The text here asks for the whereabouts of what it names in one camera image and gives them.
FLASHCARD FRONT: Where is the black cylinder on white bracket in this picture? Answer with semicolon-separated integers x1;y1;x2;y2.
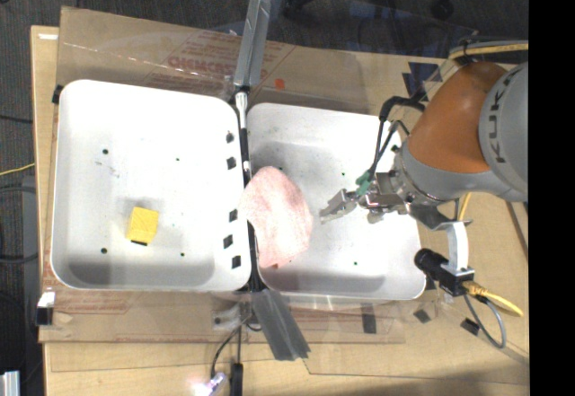
413;219;476;297

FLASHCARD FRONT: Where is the white plastic tray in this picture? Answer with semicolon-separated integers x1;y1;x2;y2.
245;101;428;302
49;78;252;294

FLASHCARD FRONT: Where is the yellow cube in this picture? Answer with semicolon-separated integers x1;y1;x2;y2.
125;206;161;248

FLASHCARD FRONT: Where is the pink flat round cloth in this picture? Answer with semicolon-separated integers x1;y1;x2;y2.
237;165;314;270

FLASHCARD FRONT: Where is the brown cardboard board red print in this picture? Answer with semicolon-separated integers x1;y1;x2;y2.
38;5;478;346

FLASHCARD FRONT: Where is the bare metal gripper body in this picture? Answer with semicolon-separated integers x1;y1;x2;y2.
358;170;450;232

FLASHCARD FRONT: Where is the thin black and white rod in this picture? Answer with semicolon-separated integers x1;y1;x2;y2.
233;90;262;293

